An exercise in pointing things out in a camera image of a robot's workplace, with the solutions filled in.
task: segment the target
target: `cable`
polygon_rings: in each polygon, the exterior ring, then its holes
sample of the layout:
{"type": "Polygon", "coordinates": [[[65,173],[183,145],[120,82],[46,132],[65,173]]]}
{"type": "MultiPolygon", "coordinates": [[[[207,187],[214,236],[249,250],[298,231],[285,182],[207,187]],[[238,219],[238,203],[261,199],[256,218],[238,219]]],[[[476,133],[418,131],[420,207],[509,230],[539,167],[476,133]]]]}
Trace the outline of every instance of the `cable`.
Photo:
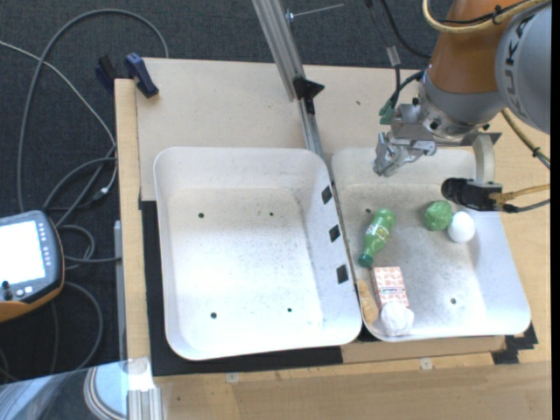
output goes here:
{"type": "Polygon", "coordinates": [[[51,193],[47,196],[45,202],[43,203],[43,211],[46,212],[50,208],[49,206],[51,205],[53,198],[56,196],[59,190],[64,186],[64,184],[72,178],[72,176],[82,171],[83,169],[88,168],[91,165],[97,165],[101,163],[115,162],[115,161],[116,161],[116,157],[96,158],[94,160],[90,160],[89,162],[86,162],[85,164],[81,164],[80,166],[71,170],[64,178],[60,180],[60,182],[52,189],[51,193]]]}
{"type": "Polygon", "coordinates": [[[389,98],[390,101],[394,102],[393,103],[393,107],[398,103],[399,100],[399,96],[401,91],[407,87],[412,81],[420,81],[422,79],[422,77],[424,76],[424,70],[420,70],[419,72],[415,72],[413,73],[411,76],[409,76],[406,80],[404,80],[400,86],[398,87],[398,89],[391,95],[391,97],[389,98]]]}
{"type": "Polygon", "coordinates": [[[77,290],[77,291],[81,292],[83,295],[85,295],[90,300],[92,305],[94,306],[95,312],[97,313],[97,318],[98,318],[98,321],[99,321],[99,326],[97,328],[97,336],[95,338],[94,346],[92,347],[92,350],[89,352],[89,355],[87,356],[87,358],[78,367],[75,368],[75,370],[79,370],[81,368],[84,368],[91,361],[91,359],[97,353],[97,349],[99,348],[99,345],[102,342],[103,313],[102,313],[101,307],[99,306],[99,302],[97,302],[97,300],[95,300],[95,297],[92,296],[91,293],[88,290],[79,286],[76,283],[71,283],[71,282],[65,282],[65,287],[72,288],[74,290],[77,290]]]}
{"type": "Polygon", "coordinates": [[[528,212],[529,210],[535,210],[536,208],[546,206],[550,203],[550,199],[543,200],[542,202],[537,202],[531,206],[512,206],[510,204],[504,204],[502,210],[509,214],[519,214],[521,212],[528,212]]]}
{"type": "MultiPolygon", "coordinates": [[[[35,60],[40,60],[39,56],[36,56],[31,52],[27,52],[26,50],[24,50],[23,48],[19,48],[18,46],[8,44],[7,42],[3,42],[2,40],[0,40],[0,46],[5,46],[7,48],[10,48],[11,50],[22,53],[26,56],[29,56],[30,58],[34,58],[35,60]]],[[[80,91],[74,86],[74,84],[72,84],[72,82],[70,82],[70,80],[64,74],[62,74],[62,72],[58,68],[56,68],[49,62],[43,62],[43,64],[49,67],[51,70],[53,70],[70,87],[70,89],[74,92],[74,94],[78,96],[78,98],[80,98],[81,102],[84,103],[87,109],[93,114],[93,116],[97,119],[97,121],[99,121],[101,126],[105,129],[108,137],[111,139],[111,143],[116,144],[115,138],[113,137],[113,134],[111,133],[107,124],[103,121],[103,119],[95,111],[95,109],[92,108],[92,106],[88,103],[88,101],[84,98],[84,96],[80,93],[80,91]]]]}
{"type": "Polygon", "coordinates": [[[535,185],[529,188],[523,188],[522,190],[517,190],[515,192],[491,192],[490,194],[488,194],[488,198],[490,198],[491,200],[495,200],[498,203],[503,203],[508,202],[509,200],[514,200],[515,198],[519,198],[520,196],[524,196],[526,194],[544,192],[549,189],[550,184],[535,185]]]}
{"type": "MultiPolygon", "coordinates": [[[[108,151],[105,158],[110,157],[111,154],[113,154],[114,150],[115,150],[115,146],[113,145],[111,149],[108,151]]],[[[81,200],[83,200],[86,197],[86,194],[88,193],[89,189],[92,187],[92,185],[95,183],[95,181],[101,174],[102,169],[103,169],[103,164],[97,167],[97,170],[95,170],[94,175],[91,177],[89,182],[87,182],[86,186],[84,187],[80,195],[76,198],[76,201],[68,208],[68,210],[62,215],[62,217],[54,223],[54,226],[56,228],[61,226],[64,223],[64,221],[68,219],[68,217],[74,212],[75,208],[81,203],[81,200]]]]}
{"type": "MultiPolygon", "coordinates": [[[[89,245],[87,246],[86,252],[84,253],[84,256],[82,257],[84,260],[87,260],[89,258],[91,258],[91,256],[94,254],[95,252],[95,238],[94,236],[84,227],[80,227],[80,226],[75,226],[72,224],[65,224],[64,226],[60,226],[57,229],[59,232],[64,231],[64,230],[74,230],[76,232],[79,232],[81,234],[83,234],[84,236],[86,236],[87,240],[89,241],[89,245]]],[[[82,263],[77,263],[77,264],[73,264],[70,266],[66,266],[65,265],[65,269],[66,270],[74,270],[76,268],[79,268],[82,265],[82,263]]]]}
{"type": "MultiPolygon", "coordinates": [[[[111,140],[111,143],[112,143],[112,148],[109,150],[109,153],[106,155],[106,157],[104,157],[103,159],[96,159],[94,161],[90,161],[86,164],[83,164],[83,165],[79,166],[78,168],[74,169],[73,171],[71,171],[68,175],[66,175],[62,179],[61,182],[59,182],[58,185],[55,186],[55,188],[52,190],[52,192],[50,193],[49,197],[47,198],[47,200],[45,202],[45,207],[48,207],[50,205],[52,199],[54,198],[54,196],[59,192],[60,188],[62,188],[62,186],[75,173],[81,171],[82,169],[84,169],[87,166],[90,166],[92,164],[92,162],[100,164],[98,166],[97,170],[95,171],[94,175],[92,176],[92,178],[89,180],[89,182],[87,183],[87,185],[85,186],[85,188],[83,189],[81,194],[76,199],[76,201],[66,210],[66,212],[62,215],[62,217],[55,224],[55,227],[58,230],[64,230],[64,229],[77,230],[77,231],[80,231],[83,234],[85,234],[87,236],[87,238],[90,240],[90,245],[87,248],[83,259],[78,259],[78,258],[73,258],[73,257],[65,257],[66,259],[74,260],[74,261],[78,262],[74,266],[71,266],[69,268],[66,267],[67,269],[70,269],[72,267],[80,266],[81,263],[108,263],[108,262],[112,262],[112,261],[120,259],[119,257],[111,257],[111,258],[108,258],[108,259],[94,259],[94,260],[91,260],[90,257],[94,253],[94,250],[95,250],[95,239],[94,239],[94,237],[83,227],[78,227],[78,226],[74,226],[74,225],[63,225],[64,221],[74,212],[74,210],[77,207],[80,206],[81,200],[85,197],[86,193],[89,191],[92,184],[97,180],[97,177],[101,173],[102,167],[105,165],[105,162],[116,160],[115,158],[112,158],[112,157],[109,158],[109,156],[111,156],[113,154],[113,152],[116,150],[116,140],[115,140],[114,136],[112,135],[110,129],[108,128],[107,124],[95,112],[95,110],[86,101],[86,99],[81,95],[81,93],[76,89],[76,87],[70,82],[70,80],[63,73],[61,73],[56,67],[54,67],[50,63],[46,62],[46,57],[48,56],[49,52],[52,50],[52,48],[54,47],[56,42],[59,40],[59,38],[62,36],[62,34],[64,34],[64,32],[66,30],[68,30],[73,25],[77,24],[78,22],[80,22],[81,20],[83,20],[85,18],[89,18],[89,17],[92,17],[92,16],[101,15],[101,14],[120,14],[120,15],[124,15],[124,16],[127,16],[127,17],[135,18],[135,19],[141,21],[142,23],[148,25],[159,37],[159,40],[161,41],[162,46],[164,48],[164,56],[166,58],[169,58],[169,48],[167,47],[167,44],[165,42],[164,37],[162,36],[162,34],[159,32],[159,30],[156,28],[156,26],[154,24],[152,24],[150,21],[148,21],[144,17],[141,17],[141,16],[139,16],[139,15],[133,13],[133,12],[129,12],[129,11],[126,11],[126,10],[117,10],[117,9],[93,10],[93,11],[86,12],[84,14],[79,15],[78,17],[73,18],[72,20],[70,20],[68,23],[66,23],[62,28],[60,28],[56,32],[56,34],[48,42],[45,50],[42,52],[40,57],[36,56],[36,55],[34,55],[30,52],[27,52],[26,50],[23,50],[19,47],[16,47],[16,46],[8,44],[6,42],[0,41],[1,46],[5,46],[7,48],[10,48],[11,50],[14,50],[16,52],[25,54],[25,55],[27,55],[31,58],[34,58],[38,62],[37,67],[35,69],[35,73],[34,73],[33,78],[31,80],[31,85],[29,87],[29,91],[28,91],[28,94],[27,94],[27,99],[25,101],[24,114],[23,114],[22,122],[21,122],[21,126],[20,126],[19,141],[18,141],[18,144],[17,144],[16,187],[17,187],[17,204],[18,204],[19,211],[21,213],[25,212],[25,204],[24,204],[24,198],[23,198],[23,185],[22,185],[25,132],[26,132],[27,123],[28,123],[28,120],[29,120],[29,113],[30,113],[30,110],[31,110],[32,98],[34,96],[35,88],[36,88],[37,82],[39,80],[39,74],[40,74],[40,71],[41,71],[41,68],[43,67],[43,65],[51,68],[73,90],[73,92],[86,105],[86,107],[95,116],[95,118],[97,118],[97,120],[101,123],[101,126],[108,133],[108,136],[109,136],[109,138],[111,140]]],[[[116,168],[113,172],[113,176],[112,176],[111,180],[109,181],[108,185],[103,187],[100,190],[100,192],[101,192],[100,197],[102,197],[103,194],[107,193],[107,191],[114,184],[115,181],[116,181],[116,168]]],[[[77,291],[80,291],[87,298],[89,298],[89,300],[91,301],[91,303],[93,304],[93,306],[95,308],[95,311],[97,313],[97,317],[99,319],[99,328],[98,328],[98,333],[97,333],[97,336],[96,336],[96,339],[95,339],[95,342],[94,342],[94,346],[93,346],[91,352],[89,353],[89,355],[87,356],[87,358],[76,368],[76,369],[80,369],[80,368],[85,367],[91,361],[91,359],[93,358],[93,356],[97,352],[97,350],[99,348],[99,345],[101,344],[102,334],[103,334],[102,310],[101,310],[101,307],[99,306],[99,303],[97,302],[97,300],[92,296],[92,294],[90,292],[88,292],[83,287],[79,286],[76,283],[70,283],[70,282],[66,282],[66,287],[73,288],[77,291]]],[[[59,328],[58,313],[57,313],[56,305],[55,305],[54,302],[51,303],[51,309],[52,309],[54,331],[55,331],[55,334],[54,334],[55,342],[54,342],[54,346],[53,346],[52,363],[51,363],[51,373],[53,373],[55,368],[56,368],[56,361],[57,361],[57,358],[58,358],[60,328],[59,328]]],[[[8,361],[6,360],[4,352],[2,351],[1,348],[0,348],[0,358],[2,358],[2,362],[3,362],[3,367],[0,367],[0,374],[2,374],[6,378],[6,381],[8,381],[8,380],[18,381],[18,379],[16,377],[14,377],[13,375],[11,375],[9,373],[8,361]]]]}
{"type": "Polygon", "coordinates": [[[516,14],[524,12],[525,10],[534,8],[541,4],[552,2],[552,0],[522,0],[514,3],[507,8],[496,7],[496,11],[489,13],[472,20],[443,20],[440,21],[432,16],[430,9],[430,0],[422,1],[422,12],[424,18],[432,28],[439,32],[447,32],[450,34],[465,34],[468,32],[478,32],[490,28],[494,25],[499,25],[504,21],[512,18],[516,14]],[[450,23],[458,24],[461,26],[451,26],[450,23]]]}
{"type": "Polygon", "coordinates": [[[550,158],[541,152],[540,146],[535,146],[533,142],[531,142],[531,140],[529,140],[529,138],[522,132],[522,130],[519,129],[519,126],[515,123],[514,118],[509,114],[509,110],[503,109],[501,114],[506,119],[506,122],[509,124],[511,129],[514,130],[514,133],[520,138],[525,146],[531,150],[533,156],[541,160],[541,162],[550,169],[550,158]]]}
{"type": "Polygon", "coordinates": [[[396,85],[396,90],[395,92],[391,95],[391,107],[394,109],[396,106],[396,103],[399,101],[399,96],[401,94],[401,66],[395,66],[395,85],[396,85]]]}
{"type": "Polygon", "coordinates": [[[23,197],[23,185],[22,185],[22,180],[23,180],[23,173],[22,173],[23,170],[22,170],[22,168],[23,168],[23,151],[24,151],[25,131],[26,131],[26,128],[27,128],[27,123],[28,123],[28,119],[29,119],[29,112],[30,112],[30,109],[31,109],[32,99],[33,99],[33,95],[35,93],[35,87],[37,86],[37,82],[39,80],[39,74],[40,74],[41,68],[42,68],[43,64],[45,63],[46,57],[48,56],[49,52],[52,50],[53,46],[56,44],[56,42],[59,40],[59,38],[62,36],[62,34],[64,34],[64,32],[66,30],[68,30],[72,26],[76,25],[78,22],[80,22],[81,20],[83,20],[85,18],[90,18],[90,17],[93,17],[93,16],[99,16],[101,14],[120,14],[120,15],[124,15],[124,16],[127,16],[127,17],[135,18],[135,19],[141,21],[142,23],[146,24],[148,27],[150,27],[157,34],[157,36],[159,37],[159,40],[162,43],[162,46],[164,47],[164,55],[165,55],[166,58],[169,58],[169,48],[167,47],[167,43],[165,42],[165,39],[162,36],[162,34],[159,32],[158,28],[156,28],[156,26],[154,24],[152,24],[146,18],[144,18],[142,16],[139,16],[139,15],[135,14],[134,12],[127,11],[127,10],[106,9],[106,10],[92,10],[90,12],[85,12],[85,13],[79,15],[78,17],[75,17],[72,20],[70,20],[69,22],[67,22],[64,26],[62,26],[62,28],[60,28],[56,32],[56,34],[48,42],[45,50],[41,53],[41,56],[38,58],[38,64],[37,64],[37,67],[35,68],[35,74],[33,75],[33,78],[31,80],[31,85],[29,86],[29,92],[27,94],[27,99],[25,101],[24,115],[23,115],[23,118],[22,118],[20,134],[19,134],[19,142],[17,144],[16,187],[17,187],[17,204],[18,204],[18,207],[19,207],[19,211],[21,213],[23,213],[25,211],[25,204],[24,204],[24,197],[23,197]]]}
{"type": "MultiPolygon", "coordinates": [[[[416,48],[412,47],[409,45],[409,43],[404,40],[403,36],[401,35],[401,33],[399,32],[399,29],[396,25],[395,19],[393,18],[393,13],[391,12],[391,9],[389,8],[389,5],[387,4],[386,0],[379,0],[381,2],[381,5],[383,6],[383,9],[385,10],[385,14],[387,15],[387,19],[391,25],[391,28],[393,29],[393,33],[395,34],[396,38],[399,40],[399,42],[401,43],[401,45],[406,48],[410,53],[415,54],[416,56],[420,57],[420,58],[424,58],[424,59],[429,59],[431,56],[429,54],[423,53],[423,52],[419,52],[416,48]]],[[[377,26],[377,20],[375,18],[375,14],[374,14],[374,1],[373,0],[364,0],[366,7],[369,8],[369,12],[370,12],[370,16],[374,22],[374,25],[377,29],[377,31],[380,34],[381,37],[381,41],[383,42],[383,44],[386,47],[389,47],[389,43],[385,40],[383,33],[381,32],[381,29],[377,26]]]]}

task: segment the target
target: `white crumpled object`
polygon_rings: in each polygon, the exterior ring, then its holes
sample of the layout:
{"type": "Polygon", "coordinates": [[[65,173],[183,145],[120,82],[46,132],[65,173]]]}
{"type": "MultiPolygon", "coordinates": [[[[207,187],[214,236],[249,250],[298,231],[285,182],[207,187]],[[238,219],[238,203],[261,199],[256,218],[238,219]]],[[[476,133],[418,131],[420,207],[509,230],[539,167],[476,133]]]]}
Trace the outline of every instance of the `white crumpled object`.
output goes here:
{"type": "Polygon", "coordinates": [[[412,329],[414,312],[405,304],[388,302],[381,309],[381,322],[387,336],[403,336],[412,329]]]}

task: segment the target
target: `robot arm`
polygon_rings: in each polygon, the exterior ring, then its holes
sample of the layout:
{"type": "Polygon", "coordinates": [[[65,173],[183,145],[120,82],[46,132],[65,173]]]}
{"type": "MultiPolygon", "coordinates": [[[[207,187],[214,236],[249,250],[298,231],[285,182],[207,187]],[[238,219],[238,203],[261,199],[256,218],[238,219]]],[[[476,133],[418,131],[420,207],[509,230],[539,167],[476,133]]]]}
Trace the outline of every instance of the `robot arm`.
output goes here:
{"type": "Polygon", "coordinates": [[[438,146],[474,145],[504,108],[550,133],[551,0],[455,0],[443,23],[423,5],[441,33],[417,98],[385,115],[374,171],[388,177],[438,146]]]}

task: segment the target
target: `gray carpet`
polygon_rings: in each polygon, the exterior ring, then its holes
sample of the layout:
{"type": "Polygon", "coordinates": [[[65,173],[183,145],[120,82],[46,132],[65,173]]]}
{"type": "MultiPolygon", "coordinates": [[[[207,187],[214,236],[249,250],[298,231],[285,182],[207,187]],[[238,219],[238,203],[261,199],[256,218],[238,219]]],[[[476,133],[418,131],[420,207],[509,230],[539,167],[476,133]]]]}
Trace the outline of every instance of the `gray carpet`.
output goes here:
{"type": "MultiPolygon", "coordinates": [[[[402,35],[417,50],[430,53],[437,34],[424,22],[422,0],[387,0],[402,35]]],[[[434,0],[440,15],[451,0],[434,0]]],[[[334,4],[344,7],[297,17],[294,37],[305,64],[353,67],[388,67],[382,42],[376,35],[363,0],[283,0],[293,13],[334,4]]],[[[269,48],[250,0],[0,0],[0,40],[40,55],[51,37],[69,20],[87,11],[118,8],[149,19],[164,35],[172,58],[271,62],[269,48]]],[[[388,38],[388,25],[383,23],[388,38]]],[[[130,17],[90,17],[68,30],[48,55],[114,126],[112,97],[95,78],[95,65],[109,55],[116,71],[125,75],[128,53],[162,56],[158,38],[130,17]]],[[[402,66],[422,68],[420,59],[399,46],[402,66]]],[[[35,61],[0,46],[0,216],[18,212],[16,156],[20,125],[35,61]]],[[[50,70],[40,75],[29,113],[23,157],[23,195],[26,209],[41,207],[56,183],[75,166],[103,156],[109,140],[97,121],[66,85],[50,70]]],[[[105,185],[108,168],[94,189],[105,185]]],[[[74,179],[55,204],[70,204],[89,178],[74,179]]],[[[51,212],[57,219],[60,212],[51,212]]],[[[114,254],[113,226],[118,220],[118,189],[68,222],[89,229],[97,240],[95,257],[114,254]]],[[[83,254],[87,242],[65,232],[65,251],[83,254]]],[[[84,265],[69,270],[67,279],[83,285],[97,298],[104,316],[101,346],[90,364],[118,359],[116,291],[113,264],[84,265]]],[[[56,299],[59,313],[59,348],[56,372],[75,368],[95,341],[96,317],[80,293],[64,289],[56,299]]],[[[54,337],[50,308],[0,325],[0,347],[19,378],[45,375],[52,365],[54,337]]]]}

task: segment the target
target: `white tray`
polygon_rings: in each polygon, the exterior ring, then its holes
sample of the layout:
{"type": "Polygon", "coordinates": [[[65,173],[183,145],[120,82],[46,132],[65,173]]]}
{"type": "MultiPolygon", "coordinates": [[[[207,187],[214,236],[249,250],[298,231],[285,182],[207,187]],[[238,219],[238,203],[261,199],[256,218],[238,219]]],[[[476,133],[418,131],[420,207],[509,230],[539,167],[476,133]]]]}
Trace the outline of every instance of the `white tray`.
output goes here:
{"type": "Polygon", "coordinates": [[[318,156],[174,147],[154,176],[175,353],[206,360],[356,338],[361,311],[318,156]]]}
{"type": "Polygon", "coordinates": [[[415,322],[411,332],[400,337],[387,336],[379,319],[366,323],[368,330],[389,341],[524,332],[530,322],[529,304],[499,214],[466,210],[477,231],[463,244],[451,241],[445,231],[427,230],[422,222],[424,209],[443,199],[444,180],[473,177],[474,155],[439,150],[406,164],[390,178],[373,172],[374,159],[375,150],[365,148],[341,150],[332,158],[354,274],[373,294],[369,272],[358,264],[358,257],[372,213],[390,208],[396,224],[386,247],[374,257],[374,266],[401,267],[415,322]]]}

